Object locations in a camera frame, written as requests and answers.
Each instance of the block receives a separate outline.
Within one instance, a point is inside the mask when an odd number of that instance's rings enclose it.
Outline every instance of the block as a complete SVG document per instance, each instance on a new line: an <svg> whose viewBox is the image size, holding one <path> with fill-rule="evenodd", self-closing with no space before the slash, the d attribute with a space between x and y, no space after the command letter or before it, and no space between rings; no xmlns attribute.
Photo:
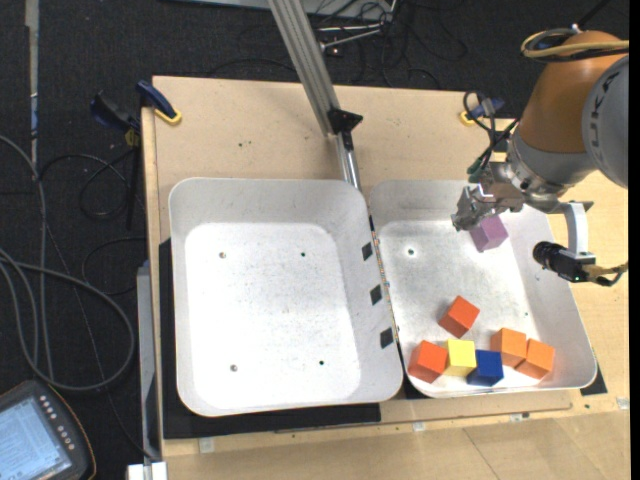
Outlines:
<svg viewBox="0 0 640 480"><path fill-rule="evenodd" d="M475 386L493 386L504 378L500 352L476 350L476 369L467 375L467 383Z"/></svg>
<svg viewBox="0 0 640 480"><path fill-rule="evenodd" d="M466 377L478 366L476 362L476 345L473 341L449 339L446 347L449 355L447 356L447 367L444 370L444 375Z"/></svg>
<svg viewBox="0 0 640 480"><path fill-rule="evenodd" d="M480 310L476 306L458 295L438 324L456 338L462 338L471 329L479 313Z"/></svg>
<svg viewBox="0 0 640 480"><path fill-rule="evenodd" d="M495 249L509 236L499 215L482 219L477 227L469 231L469 234L473 238L476 249L480 252Z"/></svg>
<svg viewBox="0 0 640 480"><path fill-rule="evenodd" d="M534 379L542 379L553 369L556 350L551 345L529 338L527 341L527 358L516 370Z"/></svg>
<svg viewBox="0 0 640 480"><path fill-rule="evenodd" d="M423 340L411 352L407 371L417 379L433 382L444 372L447 355L446 348Z"/></svg>
<svg viewBox="0 0 640 480"><path fill-rule="evenodd" d="M504 366L515 368L527 357L527 335L503 327L491 336L489 348L500 352Z"/></svg>

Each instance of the bin containing cubes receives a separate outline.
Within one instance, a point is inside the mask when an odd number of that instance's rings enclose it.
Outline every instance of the bin containing cubes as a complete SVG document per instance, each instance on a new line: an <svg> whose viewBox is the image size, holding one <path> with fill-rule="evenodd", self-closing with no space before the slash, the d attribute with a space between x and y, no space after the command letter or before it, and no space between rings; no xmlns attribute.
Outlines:
<svg viewBox="0 0 640 480"><path fill-rule="evenodd" d="M477 348L473 340L464 339L480 314L471 301L456 296L438 320L438 325L455 338L443 343L418 343L407 368L409 375L428 383L441 376L462 377L469 385L490 388L504 379L505 369L536 380L552 371L554 347L516 329L502 327L493 331L488 349Z"/></svg>

